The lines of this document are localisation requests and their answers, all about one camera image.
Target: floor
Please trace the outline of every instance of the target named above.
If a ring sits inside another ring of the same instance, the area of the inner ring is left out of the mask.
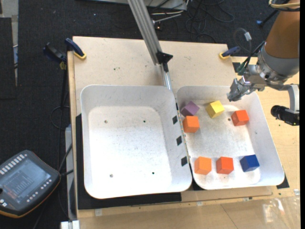
[[[300,229],[300,196],[249,200],[221,205],[198,205],[165,210],[139,207],[136,212],[105,215],[103,209],[94,218],[81,218],[81,228],[126,229]]]
[[[0,14],[0,17],[10,17],[12,21],[15,63],[18,63],[18,0],[1,0],[1,3],[2,14]],[[229,219],[234,224],[234,228],[301,228],[300,195],[281,199],[225,204],[223,207]],[[104,223],[106,225],[112,224],[107,223],[107,218],[105,218]]]
[[[2,14],[0,17],[11,18],[11,26],[13,33],[13,45],[14,45],[14,60],[15,64],[18,63],[18,0],[1,0]],[[18,68],[15,69],[16,83]]]

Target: wooden cube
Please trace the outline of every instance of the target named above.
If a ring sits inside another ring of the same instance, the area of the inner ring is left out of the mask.
[[[244,172],[255,170],[259,167],[256,155],[247,155],[240,160]]]
[[[212,159],[199,156],[195,160],[194,172],[201,175],[207,175],[212,170]]]
[[[197,116],[186,116],[182,124],[186,133],[195,133],[200,128]]]
[[[190,101],[181,111],[180,113],[183,114],[183,116],[188,115],[195,115],[200,108],[193,102]]]
[[[220,157],[216,161],[216,170],[219,174],[230,174],[234,171],[233,159],[230,157]]]
[[[249,116],[245,110],[236,110],[232,115],[231,119],[235,126],[245,125],[249,121]]]
[[[219,100],[210,103],[205,109],[211,118],[218,117],[224,112],[224,107]]]

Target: metal pole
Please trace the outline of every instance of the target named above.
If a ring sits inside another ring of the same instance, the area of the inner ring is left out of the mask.
[[[144,0],[128,0],[128,3],[138,24],[149,54],[151,55],[152,61],[154,64],[161,65],[164,85],[172,91],[170,75],[164,70],[163,64],[158,61],[156,55],[158,52],[162,52],[162,49],[159,44],[156,31],[153,27],[153,21],[149,16]]]

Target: yellow clamp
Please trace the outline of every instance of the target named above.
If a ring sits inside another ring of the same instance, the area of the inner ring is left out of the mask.
[[[67,69],[67,65],[66,65],[63,61],[59,64],[59,67],[60,67],[62,70],[66,70],[66,69]]]
[[[230,58],[230,55],[227,55],[227,56],[223,57],[222,54],[223,54],[222,52],[219,54],[219,58],[220,58],[221,60],[225,60],[225,59]]]
[[[83,56],[80,56],[79,54],[77,54],[76,52],[74,52],[74,55],[75,55],[76,57],[78,57],[79,59],[81,59],[81,60],[84,60],[84,59],[87,57],[87,54],[86,54],[86,53],[84,53]]]

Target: wooden table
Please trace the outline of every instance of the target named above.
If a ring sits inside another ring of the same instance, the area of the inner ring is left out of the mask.
[[[81,113],[81,90],[90,84],[163,85],[163,81],[161,70],[153,64],[143,40],[92,37],[73,37],[73,40],[87,53],[87,58],[84,61],[75,57],[72,52],[68,52],[67,55],[75,171],[74,184],[76,184],[75,117]],[[242,62],[244,60],[243,57],[231,57],[231,59],[225,61],[220,60],[218,54],[228,49],[226,44],[165,41],[160,41],[160,44],[164,52],[173,55],[173,59],[169,62],[169,72],[174,94],[184,85],[230,86],[236,77],[232,62]],[[253,58],[251,63],[255,64],[256,58]],[[289,79],[288,83],[299,83],[299,74]],[[188,218],[193,213],[199,213],[198,205],[239,202],[249,197],[254,200],[294,196],[295,189],[300,190],[299,127],[275,120],[270,114],[272,106],[276,104],[289,107],[288,92],[266,88],[258,95],[290,187],[281,190],[278,190],[276,186],[271,186],[202,191],[194,191],[189,188],[182,192],[182,201],[179,203],[89,210],[77,209],[77,219],[80,220],[81,228],[103,228],[103,226],[96,226],[101,223],[101,219],[108,222],[105,228],[120,228],[118,225],[124,223],[124,216],[122,215],[133,215],[139,211],[154,211],[155,216],[169,213],[170,217],[173,209],[183,208],[182,216]],[[147,218],[144,220],[152,219],[151,213],[147,213],[145,216]],[[201,225],[200,216],[197,220],[197,224]],[[189,225],[187,219],[181,223],[182,225],[184,223]],[[166,228],[172,228],[172,226],[169,223]]]

